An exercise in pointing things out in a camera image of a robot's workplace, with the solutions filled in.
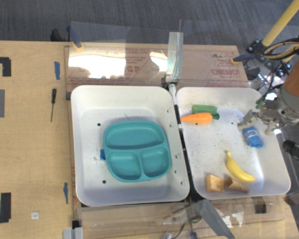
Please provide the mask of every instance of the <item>brown cylinder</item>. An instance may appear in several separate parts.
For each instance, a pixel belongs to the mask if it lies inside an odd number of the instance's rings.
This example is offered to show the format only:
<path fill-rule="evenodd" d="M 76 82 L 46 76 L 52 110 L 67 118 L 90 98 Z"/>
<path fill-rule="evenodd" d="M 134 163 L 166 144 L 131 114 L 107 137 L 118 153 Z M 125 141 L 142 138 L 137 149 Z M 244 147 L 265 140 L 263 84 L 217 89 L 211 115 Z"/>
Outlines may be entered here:
<path fill-rule="evenodd" d="M 299 59 L 286 78 L 284 86 L 288 93 L 299 97 Z"/>

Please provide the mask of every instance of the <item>wooden table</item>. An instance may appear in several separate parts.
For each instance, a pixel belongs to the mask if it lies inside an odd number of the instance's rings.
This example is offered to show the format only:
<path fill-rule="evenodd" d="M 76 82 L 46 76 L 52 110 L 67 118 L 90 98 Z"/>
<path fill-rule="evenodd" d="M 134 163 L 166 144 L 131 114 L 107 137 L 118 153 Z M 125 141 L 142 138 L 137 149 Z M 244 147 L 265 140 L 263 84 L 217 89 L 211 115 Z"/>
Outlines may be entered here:
<path fill-rule="evenodd" d="M 0 41 L 0 57 L 11 59 L 11 77 L 2 76 L 0 64 L 0 90 L 5 94 L 4 118 L 0 118 L 0 195 L 11 193 L 11 217 L 0 224 L 0 239 L 60 239 L 63 229 L 72 226 L 71 141 L 64 70 L 64 48 L 69 45 Z M 55 61 L 60 63 L 60 80 L 56 79 Z M 57 96 L 50 122 L 53 88 Z M 279 203 L 281 219 L 237 225 L 232 232 L 237 238 L 299 238 L 290 207 L 282 197 L 275 198 L 275 203 Z M 39 212 L 39 218 L 33 212 Z M 212 234 L 201 229 L 200 236 Z"/>

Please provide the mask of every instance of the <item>orange carrot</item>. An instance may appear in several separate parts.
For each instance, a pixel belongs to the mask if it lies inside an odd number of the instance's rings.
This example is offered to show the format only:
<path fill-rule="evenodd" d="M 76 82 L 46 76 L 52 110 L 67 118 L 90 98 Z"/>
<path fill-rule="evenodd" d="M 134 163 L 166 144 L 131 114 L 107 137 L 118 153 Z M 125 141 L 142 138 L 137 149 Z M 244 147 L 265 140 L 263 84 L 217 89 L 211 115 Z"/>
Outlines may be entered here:
<path fill-rule="evenodd" d="M 193 123 L 210 123 L 212 119 L 213 115 L 210 113 L 191 114 L 180 118 L 181 121 Z"/>

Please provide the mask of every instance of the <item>white plastic tray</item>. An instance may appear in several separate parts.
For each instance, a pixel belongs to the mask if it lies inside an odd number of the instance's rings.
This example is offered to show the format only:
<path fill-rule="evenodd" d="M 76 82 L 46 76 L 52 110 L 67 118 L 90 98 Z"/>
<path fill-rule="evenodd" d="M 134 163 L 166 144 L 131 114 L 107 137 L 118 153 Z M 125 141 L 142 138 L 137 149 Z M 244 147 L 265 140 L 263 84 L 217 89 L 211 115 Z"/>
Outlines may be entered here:
<path fill-rule="evenodd" d="M 209 124 L 182 122 L 184 139 L 196 191 L 210 200 L 247 196 L 282 195 L 290 188 L 290 178 L 278 140 L 274 134 L 265 135 L 266 126 L 258 121 L 256 128 L 262 148 L 251 148 L 237 128 L 237 123 L 248 110 L 254 109 L 260 93 L 248 88 L 181 88 L 177 94 L 180 116 L 191 114 L 194 104 L 216 106 L 220 119 Z M 225 151 L 239 166 L 256 177 L 246 184 L 249 193 L 225 189 L 224 193 L 206 191 L 206 176 L 225 178 Z"/>
<path fill-rule="evenodd" d="M 71 94 L 76 193 L 87 206 L 176 202 L 188 195 L 189 182 L 174 106 L 159 87 L 79 86 Z M 100 159 L 103 133 L 125 120 L 150 120 L 165 132 L 171 168 L 161 178 L 143 182 L 115 179 Z"/>

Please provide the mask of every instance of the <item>yellow banana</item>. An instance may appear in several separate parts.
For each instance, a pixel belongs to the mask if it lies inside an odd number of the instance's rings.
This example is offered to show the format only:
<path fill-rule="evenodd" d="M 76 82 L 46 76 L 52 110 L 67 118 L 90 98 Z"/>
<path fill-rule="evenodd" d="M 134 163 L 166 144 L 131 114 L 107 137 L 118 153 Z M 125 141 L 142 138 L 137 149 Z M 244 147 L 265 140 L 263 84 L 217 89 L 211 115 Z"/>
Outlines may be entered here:
<path fill-rule="evenodd" d="M 234 175 L 237 179 L 244 181 L 244 182 L 252 182 L 256 179 L 254 176 L 252 176 L 249 173 L 246 173 L 238 166 L 236 161 L 231 157 L 230 152 L 227 152 L 226 154 L 228 156 L 227 168 L 231 172 L 232 175 Z"/>

